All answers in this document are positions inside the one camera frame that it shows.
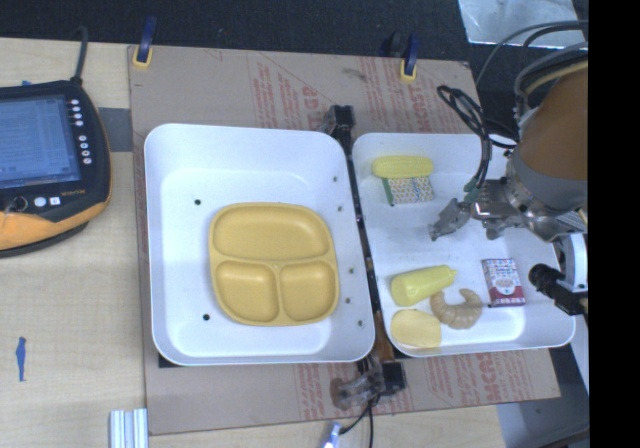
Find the wooden table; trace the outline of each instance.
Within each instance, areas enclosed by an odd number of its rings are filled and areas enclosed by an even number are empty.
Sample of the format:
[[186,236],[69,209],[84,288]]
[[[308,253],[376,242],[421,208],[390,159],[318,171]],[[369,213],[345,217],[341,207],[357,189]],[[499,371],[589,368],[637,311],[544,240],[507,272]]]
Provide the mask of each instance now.
[[[79,43],[0,38],[0,87],[64,80]],[[127,45],[91,43],[84,87],[129,109]],[[79,235],[0,259],[0,446],[107,447],[111,410],[145,407],[133,164],[113,153],[113,197]],[[26,339],[24,380],[16,348]],[[327,422],[152,436],[151,447],[317,448]],[[505,446],[495,406],[375,418],[374,446]],[[368,444],[366,420],[341,447]]]

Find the blue clamp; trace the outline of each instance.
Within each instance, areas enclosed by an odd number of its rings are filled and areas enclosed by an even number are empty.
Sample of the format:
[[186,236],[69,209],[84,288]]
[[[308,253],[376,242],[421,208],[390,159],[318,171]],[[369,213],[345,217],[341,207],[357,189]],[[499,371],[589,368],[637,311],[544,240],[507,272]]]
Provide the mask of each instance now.
[[155,16],[147,16],[142,29],[142,37],[140,44],[136,47],[133,54],[133,64],[139,68],[148,68],[151,64],[153,48],[151,42],[156,31],[157,18]]
[[400,80],[404,83],[411,83],[416,79],[418,67],[418,37],[415,34],[409,36],[407,50],[400,63]]

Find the yellow plate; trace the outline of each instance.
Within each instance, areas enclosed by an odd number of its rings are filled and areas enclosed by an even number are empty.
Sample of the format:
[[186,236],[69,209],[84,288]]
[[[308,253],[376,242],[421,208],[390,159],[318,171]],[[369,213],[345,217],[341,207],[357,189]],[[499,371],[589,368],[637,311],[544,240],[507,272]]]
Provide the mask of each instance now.
[[223,311],[249,325],[302,325],[338,303],[331,232],[313,210],[286,203],[238,203],[209,228],[211,280]]

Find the cardboard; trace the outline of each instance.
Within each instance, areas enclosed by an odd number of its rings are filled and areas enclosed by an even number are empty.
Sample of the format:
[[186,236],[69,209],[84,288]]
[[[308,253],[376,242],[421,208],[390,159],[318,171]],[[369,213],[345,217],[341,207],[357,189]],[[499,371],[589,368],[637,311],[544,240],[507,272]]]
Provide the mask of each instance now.
[[[477,100],[465,63],[419,60],[415,82],[399,80],[401,59],[206,48],[154,48],[147,69],[129,79],[149,431],[197,430],[358,416],[331,401],[334,379],[355,364],[176,367],[151,337],[143,144],[168,122],[317,129],[329,107],[352,105],[354,136],[363,133],[468,133],[437,96],[458,87]],[[559,396],[549,351],[526,350],[402,361],[407,388],[375,414],[470,407]]]

